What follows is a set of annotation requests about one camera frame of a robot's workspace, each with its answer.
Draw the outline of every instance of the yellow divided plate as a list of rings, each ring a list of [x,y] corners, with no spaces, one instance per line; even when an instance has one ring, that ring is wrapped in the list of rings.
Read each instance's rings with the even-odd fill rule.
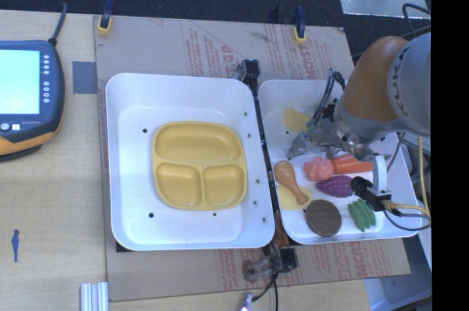
[[[152,143],[153,180],[168,205],[190,211],[231,208],[246,194],[243,146],[228,126],[170,122]]]

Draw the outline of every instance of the cardboard sheet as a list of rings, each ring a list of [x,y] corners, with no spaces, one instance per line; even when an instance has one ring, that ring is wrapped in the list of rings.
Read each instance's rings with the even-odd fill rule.
[[[243,277],[246,260],[261,249],[129,252],[111,231],[106,136],[106,83],[124,72],[229,78],[243,59],[258,59],[259,84],[269,79],[322,79],[332,67],[348,78],[353,69],[340,28],[306,27],[296,43],[284,24],[114,17],[108,34],[95,18],[100,143],[106,230],[108,292],[111,301],[263,288]],[[409,274],[402,239],[295,246],[298,268],[278,286]]]

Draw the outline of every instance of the metal bracket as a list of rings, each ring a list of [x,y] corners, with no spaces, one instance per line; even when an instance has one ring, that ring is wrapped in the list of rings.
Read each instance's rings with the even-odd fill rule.
[[[108,283],[84,283],[80,286],[80,311],[108,311]]]
[[[370,189],[375,195],[387,194],[388,187],[388,169],[386,166],[385,156],[374,155],[370,159],[366,159],[372,163],[373,169],[373,187]]]

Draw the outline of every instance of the white tray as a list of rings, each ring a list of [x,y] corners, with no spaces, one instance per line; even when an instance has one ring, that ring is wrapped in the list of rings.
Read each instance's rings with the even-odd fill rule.
[[[283,113],[287,108],[292,108],[312,117],[317,106],[320,104],[325,90],[325,81],[310,80],[270,80],[266,81],[259,88],[259,104],[262,111],[262,122],[264,125],[267,148],[270,161],[274,166],[280,160],[287,160],[287,151],[292,145],[296,133],[287,133],[283,123]],[[341,87],[335,83],[332,98],[339,98]],[[394,152],[397,145],[396,134],[389,134],[382,142],[375,142],[371,148],[380,154],[390,154]],[[338,209],[342,218],[340,230],[331,237],[322,237],[313,233],[306,224],[305,212],[302,209],[287,211],[281,209],[281,219],[287,234],[299,244],[321,244],[327,242],[359,241],[365,239],[380,238],[403,238],[415,235],[410,232],[395,227],[386,219],[383,212],[376,212],[377,224],[375,227],[365,230],[363,233],[357,229],[347,211],[347,204],[353,202],[358,197],[346,198],[331,197],[322,193],[315,187],[315,182],[310,181],[304,171],[303,165],[314,156],[323,156],[324,153],[319,148],[294,157],[290,160],[295,170],[295,177],[300,186],[311,190],[313,199],[325,199],[331,201]],[[360,175],[368,180],[372,180],[372,173],[359,173],[349,175],[355,177]],[[392,193],[392,200],[399,204],[417,205],[417,199],[413,190],[407,166],[405,164],[402,151],[399,151],[394,164],[388,173],[388,189]],[[423,224],[420,218],[394,218],[398,224],[416,228]]]
[[[257,248],[275,224],[254,99],[227,78],[123,73],[106,86],[111,226],[133,251]],[[243,201],[218,211],[184,211],[164,203],[152,176],[152,138],[176,121],[229,126],[240,137],[248,186]]]

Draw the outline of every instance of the black cable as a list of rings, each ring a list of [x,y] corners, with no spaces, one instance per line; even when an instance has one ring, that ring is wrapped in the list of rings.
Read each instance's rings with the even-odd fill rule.
[[[278,289],[277,289],[277,281],[273,280],[273,288],[276,291],[276,311],[278,311]]]
[[[401,211],[398,211],[397,209],[393,209],[391,213],[397,217],[418,217],[420,219],[427,219],[430,220],[431,217],[427,216],[425,214],[419,214],[419,213],[403,213]]]
[[[342,87],[342,90],[345,90],[345,79],[343,78],[342,74],[339,71],[334,71],[332,74],[337,83],[339,83]]]
[[[386,210],[384,210],[383,212],[384,212],[384,215],[386,216],[386,218],[389,220],[389,222],[392,223],[392,225],[394,225],[395,227],[398,227],[399,229],[406,230],[408,232],[417,232],[419,230],[425,230],[425,229],[427,229],[431,226],[430,224],[428,224],[428,225],[425,225],[423,227],[415,227],[415,228],[403,227],[403,226],[397,224],[396,222],[394,222],[394,220],[388,215],[388,212]]]
[[[415,31],[404,33],[400,37],[407,39],[407,37],[412,36],[412,38],[414,38],[416,36],[417,32],[426,31],[428,28],[432,28],[432,26],[431,25],[430,26],[423,26],[419,29],[416,29]],[[365,51],[362,51],[360,53],[352,55],[352,61],[356,64],[358,62],[358,59],[363,55],[364,52]]]
[[[62,28],[62,24],[64,23],[65,16],[68,10],[68,5],[65,2],[62,2],[59,6],[57,6],[55,11],[57,11],[59,8],[62,8],[62,14],[60,15],[60,19],[57,23],[55,32],[53,33],[52,37],[48,40],[54,46],[57,45],[57,37],[59,36],[60,29]]]
[[[426,8],[417,6],[416,4],[411,4],[411,3],[404,3],[402,5],[402,13],[404,14],[405,20],[407,21],[407,24],[409,24],[410,30],[412,31],[412,36],[415,38],[417,36],[415,29],[413,28],[413,25],[409,19],[409,15],[407,14],[407,8],[411,7],[413,9],[425,12],[428,15],[431,15],[432,13],[430,10],[427,10]]]
[[[271,277],[270,277],[270,282],[269,282],[269,285],[267,285],[267,287],[264,289],[264,291],[262,291],[262,293],[260,293],[258,296],[255,296],[252,298],[252,302],[255,302],[257,301],[258,299],[260,299],[264,294],[266,294],[266,292],[270,289],[270,287],[273,285],[275,289],[277,289],[277,277],[278,277],[278,272],[276,272],[275,274],[273,274]]]
[[[321,102],[319,106],[317,107],[316,112],[314,113],[313,117],[306,123],[306,127],[309,127],[311,129],[311,127],[312,128],[315,127],[317,123],[320,121],[322,117],[322,113],[324,112],[327,106],[326,104],[329,101],[330,94],[332,93],[332,89],[334,87],[334,81],[335,81],[335,78],[333,74],[333,69],[331,68],[329,69],[328,81],[325,86],[324,95],[322,95]]]
[[[396,149],[394,150],[393,156],[391,157],[391,160],[389,161],[388,167],[386,168],[386,171],[388,172],[389,169],[391,168],[391,165],[393,164],[394,160],[396,159],[397,153],[399,152],[399,147],[402,144],[402,140],[404,139],[405,132],[400,133],[397,138],[399,141],[397,142]]]

